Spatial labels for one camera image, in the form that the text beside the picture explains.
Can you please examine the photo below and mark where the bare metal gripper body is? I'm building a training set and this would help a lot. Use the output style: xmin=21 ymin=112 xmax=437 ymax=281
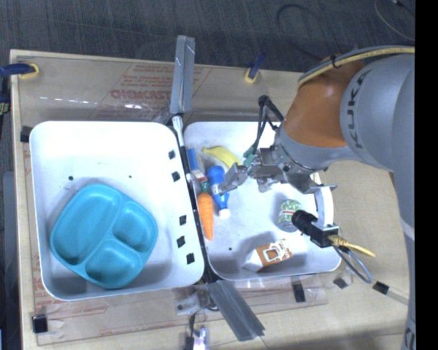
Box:
xmin=249 ymin=147 xmax=317 ymax=193

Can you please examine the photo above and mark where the blue bottle with white cap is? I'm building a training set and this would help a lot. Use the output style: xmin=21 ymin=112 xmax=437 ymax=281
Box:
xmin=205 ymin=165 xmax=232 ymax=220

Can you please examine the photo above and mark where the yellow banana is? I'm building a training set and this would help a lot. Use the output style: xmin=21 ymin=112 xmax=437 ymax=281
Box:
xmin=201 ymin=145 xmax=242 ymax=170

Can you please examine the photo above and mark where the white plastic tray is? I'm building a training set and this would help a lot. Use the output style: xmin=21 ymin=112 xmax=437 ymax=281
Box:
xmin=28 ymin=120 xmax=206 ymax=302
xmin=182 ymin=120 xmax=343 ymax=282

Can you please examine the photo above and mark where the green and white can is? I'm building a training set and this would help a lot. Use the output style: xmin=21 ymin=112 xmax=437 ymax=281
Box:
xmin=277 ymin=198 xmax=304 ymax=233

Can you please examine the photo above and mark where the blue and white packet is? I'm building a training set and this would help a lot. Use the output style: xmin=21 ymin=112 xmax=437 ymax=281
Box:
xmin=185 ymin=147 xmax=208 ymax=183

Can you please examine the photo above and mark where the orange carrot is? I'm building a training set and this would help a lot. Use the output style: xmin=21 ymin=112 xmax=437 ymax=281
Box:
xmin=196 ymin=182 xmax=215 ymax=241

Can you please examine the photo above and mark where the orange and white carton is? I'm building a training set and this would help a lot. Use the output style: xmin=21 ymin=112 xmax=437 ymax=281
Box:
xmin=242 ymin=238 xmax=308 ymax=273

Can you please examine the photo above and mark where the brown board with red print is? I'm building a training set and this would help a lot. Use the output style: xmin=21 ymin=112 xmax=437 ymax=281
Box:
xmin=16 ymin=55 xmax=330 ymax=346

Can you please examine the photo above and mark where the blue divided plate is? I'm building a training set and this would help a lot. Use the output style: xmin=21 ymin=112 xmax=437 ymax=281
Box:
xmin=49 ymin=182 xmax=159 ymax=290

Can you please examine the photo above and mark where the black cylinder on white bracket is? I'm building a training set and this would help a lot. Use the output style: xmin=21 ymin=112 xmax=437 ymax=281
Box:
xmin=291 ymin=183 xmax=341 ymax=249

